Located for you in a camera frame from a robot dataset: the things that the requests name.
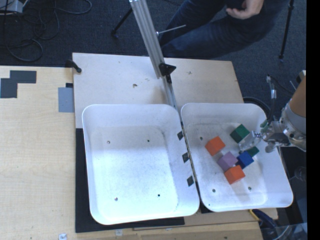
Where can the pale wood board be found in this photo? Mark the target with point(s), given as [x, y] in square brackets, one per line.
[112, 84]

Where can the white plastic tray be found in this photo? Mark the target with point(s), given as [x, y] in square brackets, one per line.
[135, 164]
[225, 196]

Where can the blue cube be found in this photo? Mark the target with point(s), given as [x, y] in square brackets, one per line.
[246, 159]

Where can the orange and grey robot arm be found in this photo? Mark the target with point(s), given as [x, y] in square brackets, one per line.
[299, 101]

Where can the orange cube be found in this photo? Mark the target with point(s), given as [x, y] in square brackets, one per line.
[234, 174]
[215, 145]

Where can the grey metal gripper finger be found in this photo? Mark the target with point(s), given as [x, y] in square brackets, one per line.
[270, 147]
[250, 141]

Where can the purple cube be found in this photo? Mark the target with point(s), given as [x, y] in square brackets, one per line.
[227, 161]

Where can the green cube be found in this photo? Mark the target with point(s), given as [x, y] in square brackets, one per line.
[253, 151]
[239, 133]

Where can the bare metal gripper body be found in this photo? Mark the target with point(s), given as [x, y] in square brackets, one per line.
[287, 136]

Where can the person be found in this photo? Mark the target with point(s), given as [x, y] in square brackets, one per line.
[212, 34]

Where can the person's hand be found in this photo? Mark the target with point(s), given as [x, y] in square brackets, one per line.
[252, 4]

